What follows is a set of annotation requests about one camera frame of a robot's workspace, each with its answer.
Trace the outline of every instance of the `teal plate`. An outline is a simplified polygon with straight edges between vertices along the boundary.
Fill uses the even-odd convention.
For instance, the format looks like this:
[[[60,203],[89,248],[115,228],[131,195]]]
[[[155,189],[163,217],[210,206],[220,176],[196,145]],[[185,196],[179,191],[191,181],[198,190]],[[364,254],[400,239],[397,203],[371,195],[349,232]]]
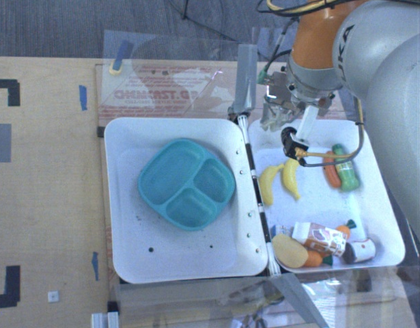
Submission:
[[[140,196],[183,230],[212,223],[231,199],[236,183],[231,170],[190,139],[175,139],[158,151],[138,179]]]

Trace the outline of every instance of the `wooden surface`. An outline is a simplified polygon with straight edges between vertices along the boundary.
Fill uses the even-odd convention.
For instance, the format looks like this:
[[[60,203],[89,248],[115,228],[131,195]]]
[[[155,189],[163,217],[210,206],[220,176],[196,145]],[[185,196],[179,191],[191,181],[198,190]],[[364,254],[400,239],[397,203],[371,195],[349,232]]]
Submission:
[[[17,79],[21,100],[21,106],[8,107],[8,93],[0,90],[0,124],[12,126],[11,162],[0,163],[0,294],[5,268],[21,268],[20,302],[0,309],[2,328],[89,327],[93,313],[107,311],[108,198],[103,193],[103,140],[96,135],[95,69],[101,63],[0,57],[0,79]],[[86,111],[80,85],[87,88]],[[369,323],[375,318],[375,327],[414,327],[402,283],[390,276],[393,284],[381,291],[387,298],[383,302],[352,305],[348,297],[348,305],[334,309],[326,302],[341,322],[335,326],[373,327]],[[48,303],[53,290],[60,300]]]

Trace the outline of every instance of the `yellow banana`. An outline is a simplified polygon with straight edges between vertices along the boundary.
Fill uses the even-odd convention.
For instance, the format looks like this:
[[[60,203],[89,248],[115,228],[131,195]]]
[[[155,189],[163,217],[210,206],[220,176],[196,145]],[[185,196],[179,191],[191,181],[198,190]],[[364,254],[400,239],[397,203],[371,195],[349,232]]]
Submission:
[[[268,166],[258,178],[258,185],[265,205],[273,204],[272,182],[284,164]]]
[[[298,166],[299,162],[296,159],[289,158],[285,162],[285,167],[281,174],[281,182],[284,187],[292,193],[296,200],[300,198],[298,183],[296,182],[296,169],[298,169]]]

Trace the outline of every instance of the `can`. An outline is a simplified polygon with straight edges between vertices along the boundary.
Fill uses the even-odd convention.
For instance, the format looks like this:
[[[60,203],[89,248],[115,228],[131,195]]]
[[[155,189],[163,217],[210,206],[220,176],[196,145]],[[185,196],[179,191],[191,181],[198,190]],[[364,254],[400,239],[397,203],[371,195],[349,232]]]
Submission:
[[[371,260],[375,255],[375,243],[372,239],[367,238],[364,241],[347,242],[342,258],[347,264],[354,264],[356,262]]]

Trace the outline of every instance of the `plastic bottle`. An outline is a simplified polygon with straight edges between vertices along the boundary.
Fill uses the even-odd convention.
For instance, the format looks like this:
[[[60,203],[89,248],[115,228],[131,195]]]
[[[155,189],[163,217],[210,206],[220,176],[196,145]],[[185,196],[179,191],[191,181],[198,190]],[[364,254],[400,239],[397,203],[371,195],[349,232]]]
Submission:
[[[337,143],[333,146],[334,154],[345,154],[344,148],[341,144]],[[347,161],[346,163],[337,164],[335,166],[337,174],[341,180],[340,189],[342,191],[353,191],[360,186],[359,179],[355,176],[354,166],[352,161]]]

